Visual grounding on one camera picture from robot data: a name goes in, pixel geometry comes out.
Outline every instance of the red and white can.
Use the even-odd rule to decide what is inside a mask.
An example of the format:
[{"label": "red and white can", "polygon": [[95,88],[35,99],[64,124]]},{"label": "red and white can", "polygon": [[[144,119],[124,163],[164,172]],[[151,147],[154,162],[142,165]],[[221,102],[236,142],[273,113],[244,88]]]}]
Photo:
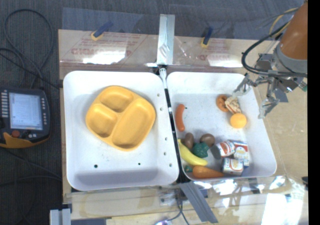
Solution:
[{"label": "red and white can", "polygon": [[225,157],[222,161],[221,172],[229,175],[240,176],[244,171],[244,163],[241,160]]},{"label": "red and white can", "polygon": [[236,147],[232,141],[226,140],[213,145],[210,150],[215,159],[221,159],[233,155]]}]

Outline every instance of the black fabric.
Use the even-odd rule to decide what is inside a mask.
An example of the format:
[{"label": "black fabric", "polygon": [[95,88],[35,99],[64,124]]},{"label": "black fabric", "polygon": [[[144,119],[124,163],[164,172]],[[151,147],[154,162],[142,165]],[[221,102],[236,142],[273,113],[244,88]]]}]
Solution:
[{"label": "black fabric", "polygon": [[[208,26],[213,26],[216,38],[259,39],[269,32],[272,21],[284,11],[299,7],[304,0],[0,0],[0,48],[11,49],[3,33],[3,21],[17,9],[33,9],[42,13],[52,24],[54,48],[52,55],[42,68],[43,76],[54,85],[59,83],[58,29],[63,28],[64,8],[87,9],[94,11],[121,12],[155,16],[176,15],[176,35],[201,36]],[[157,21],[150,28],[141,23],[145,33],[153,34]],[[46,24],[30,12],[13,16],[8,24],[8,32],[23,53],[36,64],[41,64],[50,42]],[[19,58],[8,51],[1,51],[19,63]],[[27,64],[28,69],[35,71]],[[22,79],[22,70],[0,57],[0,85],[17,86]],[[27,74],[22,87],[28,88],[33,76]],[[35,87],[40,85],[36,80]],[[59,91],[44,84],[51,109],[52,131],[50,139],[28,149],[12,149],[10,152],[25,157],[50,171],[62,175],[61,123]],[[14,180],[15,176],[48,175],[48,172],[28,165],[26,162],[0,149],[0,184]],[[62,208],[62,184],[50,178],[37,178],[35,181],[19,181],[0,186],[0,225],[20,224],[48,225],[52,209]]]}]

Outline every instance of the yellow banana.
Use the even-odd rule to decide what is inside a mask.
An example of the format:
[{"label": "yellow banana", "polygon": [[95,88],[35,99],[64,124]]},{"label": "yellow banana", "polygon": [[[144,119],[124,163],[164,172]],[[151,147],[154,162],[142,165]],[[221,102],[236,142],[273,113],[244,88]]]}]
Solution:
[{"label": "yellow banana", "polygon": [[208,161],[194,155],[185,145],[178,139],[181,158],[192,166],[206,166]]}]

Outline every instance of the yellow plate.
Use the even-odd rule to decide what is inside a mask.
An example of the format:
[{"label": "yellow plate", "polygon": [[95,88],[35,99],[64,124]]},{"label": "yellow plate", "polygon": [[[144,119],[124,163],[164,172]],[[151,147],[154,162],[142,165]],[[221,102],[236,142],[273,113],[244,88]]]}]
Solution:
[{"label": "yellow plate", "polygon": [[150,102],[127,88],[112,85],[93,101],[85,123],[105,143],[132,151],[145,140],[155,119],[156,111]]}]

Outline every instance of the transparent plastic sheet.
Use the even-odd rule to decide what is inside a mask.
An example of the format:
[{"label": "transparent plastic sheet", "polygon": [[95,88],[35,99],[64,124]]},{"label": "transparent plastic sheet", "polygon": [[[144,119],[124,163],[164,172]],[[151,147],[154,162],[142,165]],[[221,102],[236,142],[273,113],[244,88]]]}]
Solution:
[{"label": "transparent plastic sheet", "polygon": [[[158,48],[158,34],[159,34],[159,17],[154,15],[137,15],[137,14],[126,14],[126,13],[113,13],[113,12],[100,12],[100,11],[90,11],[90,10],[83,10],[80,9],[81,15],[78,17],[74,16],[73,13],[74,9],[66,8],[63,11],[63,29],[59,32],[59,39],[62,39],[63,44],[62,46],[67,46],[64,51],[60,54],[67,54],[73,46],[72,38],[79,37],[77,33],[81,33],[81,36],[85,36],[89,38],[90,34],[93,32],[94,29],[99,27],[99,25],[106,22],[104,14],[107,13],[109,15],[108,19],[112,16],[117,18],[122,18],[124,21],[124,25],[126,25],[125,21],[129,17],[133,21],[139,21],[140,19],[143,21],[156,21],[151,27],[149,23],[148,30],[142,31],[140,27],[128,27],[128,32],[125,32],[124,29],[120,27],[117,30],[114,30],[116,34],[127,34],[126,38],[122,42],[122,45],[125,46],[122,52],[126,52],[130,49],[128,44],[131,43],[132,40],[130,38],[132,36],[139,35],[148,35],[152,40],[149,38],[145,38],[142,41],[142,45],[146,45],[149,49],[147,52],[151,54],[150,56],[145,55],[142,60],[139,60],[135,63],[135,60],[132,60],[133,63],[122,63],[117,59],[120,56],[114,56],[116,58],[114,63],[111,64],[101,64],[101,61],[97,61],[95,64],[83,63],[82,62],[73,62],[73,61],[60,61],[60,72],[64,71],[67,72],[68,70],[78,70],[82,68],[84,70],[125,70],[127,68],[141,68],[141,62],[145,62],[142,67],[145,68],[148,63],[154,64],[157,59],[157,48]],[[96,22],[96,26],[92,27],[90,25],[89,19],[86,16],[91,17],[92,13],[100,14],[100,21]],[[97,20],[98,17],[93,16],[92,20]],[[182,18],[189,18],[188,15],[184,16],[176,16],[175,20],[175,33],[178,34],[179,32],[183,32],[182,27],[189,27],[189,34],[184,34],[181,36],[176,35],[174,37],[174,56],[173,56],[173,64],[171,69],[175,70],[201,70],[204,72],[214,72],[218,71],[219,68],[228,69],[231,72],[239,72],[244,74],[244,69],[241,68],[241,52],[244,51],[247,47],[253,44],[255,41],[246,41],[245,44],[242,44],[241,39],[227,39],[227,38],[212,38],[210,39],[210,45],[212,44],[212,49],[210,45],[207,48],[201,48],[201,40],[202,38],[199,37],[201,33],[201,29],[204,29],[205,26],[208,24],[205,23],[204,20],[200,19],[199,23],[197,24],[197,19],[191,18],[190,20],[193,23],[186,23],[183,25]],[[113,32],[105,32],[103,37],[107,39],[112,39],[112,37],[108,34]],[[83,43],[81,41],[76,42],[78,44],[86,44],[86,41]],[[256,53],[265,51],[269,46],[269,43],[262,44]],[[216,63],[210,63],[210,55],[217,55]],[[257,55],[250,60],[251,63],[255,62]],[[257,96],[258,103],[265,98],[266,89],[263,87],[254,88],[255,95]],[[303,103],[306,103],[306,96],[302,97],[302,94],[290,93],[292,99],[289,100],[290,104],[295,105],[300,103],[301,99]],[[296,158],[292,159],[291,148],[297,146],[299,148],[299,144],[305,141],[307,137],[307,130],[306,130],[306,107],[302,107],[301,112],[295,111],[294,108],[291,108],[289,112],[282,112],[281,110],[288,109],[288,107],[284,107],[283,105],[274,110],[267,118],[265,118],[264,123],[267,127],[270,141],[273,147],[274,154],[277,158],[277,171],[274,174],[275,177],[267,177],[267,178],[258,178],[257,180],[248,180],[248,179],[237,179],[235,181],[230,180],[219,180],[212,183],[199,183],[200,187],[207,190],[207,200],[208,204],[211,208],[213,208],[214,214],[217,216],[218,220],[222,222],[222,224],[237,224],[248,222],[252,219],[252,214],[250,213],[255,212],[256,208],[259,208],[259,213],[256,215],[257,220],[256,223],[252,224],[261,224],[263,217],[264,224],[267,223],[267,207],[272,206],[273,201],[281,201],[282,202],[282,211],[285,211],[286,214],[290,213],[291,207],[293,206],[292,202],[296,203],[297,208],[296,212],[294,213],[295,216],[292,217],[290,220],[291,223],[289,224],[304,224],[305,221],[308,220],[308,191],[305,190],[304,184],[301,180],[300,173],[296,174],[294,166],[302,165],[307,162],[307,156],[303,156],[302,159],[296,160]],[[303,114],[301,117],[302,123],[296,123],[292,120],[295,116],[295,113]],[[284,138],[292,138],[292,143],[288,146],[281,142],[281,139]],[[302,144],[302,148],[298,150],[299,152],[305,153],[305,146]],[[135,214],[151,214],[151,213],[167,213],[167,216],[174,216],[174,212],[178,209],[175,206],[175,197],[176,197],[176,185],[168,185],[168,187],[162,187],[159,189],[158,187],[144,187],[144,188],[124,188],[124,189],[113,189],[113,190],[95,190],[91,192],[74,192],[70,190],[67,186],[64,185],[64,202],[67,204],[71,204],[76,207],[73,213],[74,219],[83,219],[83,218],[90,218],[90,217],[105,217],[105,216],[126,216],[126,215],[135,215]],[[124,205],[126,202],[128,204],[125,205],[125,211],[123,209],[119,209],[119,206]],[[113,207],[106,211],[104,204]],[[193,209],[188,200],[185,200],[185,211],[188,212]],[[279,216],[278,218],[274,218],[274,224],[286,224],[285,216]],[[199,219],[194,218],[193,223],[190,224],[199,224]]]}]

